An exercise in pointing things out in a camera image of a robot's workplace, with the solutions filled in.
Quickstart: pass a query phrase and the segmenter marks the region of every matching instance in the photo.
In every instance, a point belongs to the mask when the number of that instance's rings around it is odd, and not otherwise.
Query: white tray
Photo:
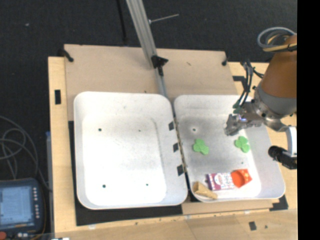
[[[82,205],[96,210],[181,204],[188,188],[178,172],[182,157],[172,126],[171,104],[159,94],[78,94],[74,140]]]
[[[245,199],[276,199],[285,192],[279,164],[268,155],[271,146],[266,127],[241,130],[226,136],[224,127],[238,95],[182,95],[174,101],[177,129],[191,185],[201,182],[207,186],[206,174],[228,173],[248,169],[252,181],[229,190],[219,190],[217,200],[195,195],[201,202],[223,202]],[[235,147],[239,136],[248,139],[250,151],[243,153]],[[195,139],[203,139],[209,154],[193,150]]]

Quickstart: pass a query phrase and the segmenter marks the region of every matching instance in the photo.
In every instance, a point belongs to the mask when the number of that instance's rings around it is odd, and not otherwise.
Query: cable
[[[0,156],[0,162],[4,161],[4,160],[9,161],[9,159],[13,159],[14,168],[10,162],[8,162],[8,165],[9,165],[9,169],[11,171],[12,177],[14,179],[17,179],[18,166],[17,166],[16,156],[19,155],[21,153],[21,151],[25,151],[26,154],[28,154],[28,156],[31,158],[32,162],[35,165],[34,177],[39,175],[39,177],[42,181],[42,185],[48,191],[51,192],[52,190],[49,188],[48,184],[46,183],[45,177],[43,176],[42,172],[39,170],[38,152],[37,152],[35,143],[31,139],[30,135],[21,126],[19,126],[18,124],[16,124],[12,120],[10,120],[2,115],[0,115],[0,119],[14,126],[14,128],[7,130],[6,132],[4,132],[2,137],[0,137],[0,146],[2,147],[2,153],[4,155],[3,157]],[[15,139],[8,138],[8,135],[11,132],[18,132],[19,134],[21,134],[22,142],[19,142]],[[27,142],[29,142],[31,144],[32,151],[30,151],[26,147]],[[8,147],[8,144],[14,145],[15,147],[18,147],[18,148],[16,150],[12,150],[11,148]]]
[[[270,27],[262,31],[257,37],[258,45],[265,51],[270,53],[292,52],[297,50],[297,43],[278,45],[275,44],[279,39],[287,39],[290,36],[296,35],[294,31],[286,27]]]

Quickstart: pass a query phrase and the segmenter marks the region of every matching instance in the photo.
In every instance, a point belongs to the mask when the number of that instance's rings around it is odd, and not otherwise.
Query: red object
[[[6,232],[0,231],[0,240],[5,240],[7,238]]]
[[[242,187],[252,180],[248,169],[234,170],[233,172],[231,172],[231,177],[234,185],[236,185],[238,188]]]

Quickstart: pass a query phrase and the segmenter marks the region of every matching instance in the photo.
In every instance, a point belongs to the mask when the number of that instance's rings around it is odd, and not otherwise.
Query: empty white tray
[[[83,206],[173,206],[186,199],[172,107],[165,97],[82,92],[74,100],[74,140]]]
[[[246,199],[276,199],[285,192],[279,164],[268,155],[271,142],[267,129],[252,127],[234,136],[226,136],[224,128],[238,95],[182,95],[174,101],[177,129],[191,185],[207,186],[206,174],[228,173],[248,169],[252,181],[228,190],[219,190],[217,200],[194,194],[202,202],[222,202]],[[234,142],[239,136],[248,139],[250,151],[242,152]],[[195,139],[203,139],[209,154],[193,150]]]

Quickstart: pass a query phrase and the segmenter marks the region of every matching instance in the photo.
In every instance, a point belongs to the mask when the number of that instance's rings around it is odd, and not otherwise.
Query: metal pole
[[[142,0],[126,0],[128,5],[135,31],[138,35],[144,56],[147,59],[151,68],[154,68],[152,57],[157,56],[157,49],[154,38],[151,33],[150,24],[147,18],[145,7]],[[155,76],[158,84],[159,93],[168,97],[164,78],[155,69]]]

